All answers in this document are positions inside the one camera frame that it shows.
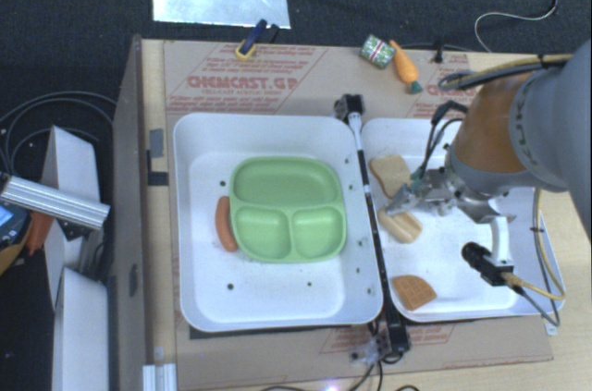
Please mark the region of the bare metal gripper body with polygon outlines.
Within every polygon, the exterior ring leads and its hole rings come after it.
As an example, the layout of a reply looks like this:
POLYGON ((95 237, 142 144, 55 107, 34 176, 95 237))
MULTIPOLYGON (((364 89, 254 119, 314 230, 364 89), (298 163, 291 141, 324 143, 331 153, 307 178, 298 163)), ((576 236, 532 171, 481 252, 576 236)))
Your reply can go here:
POLYGON ((441 214, 458 208, 477 224, 486 224, 495 217, 506 217, 509 222, 515 214, 501 214, 490 201, 492 197, 469 188, 452 169, 428 169, 413 181, 413 193, 421 202, 437 206, 441 214))

